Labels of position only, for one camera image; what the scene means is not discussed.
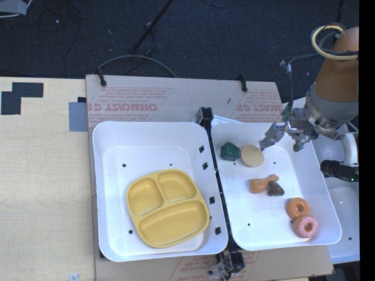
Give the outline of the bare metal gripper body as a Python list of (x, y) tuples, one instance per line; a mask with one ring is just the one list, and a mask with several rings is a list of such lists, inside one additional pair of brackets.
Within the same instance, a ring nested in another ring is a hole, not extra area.
[(325, 136), (333, 140), (341, 140), (345, 132), (338, 129), (345, 124), (321, 114), (315, 108), (293, 108), (285, 121), (284, 130), (295, 140), (310, 140)]

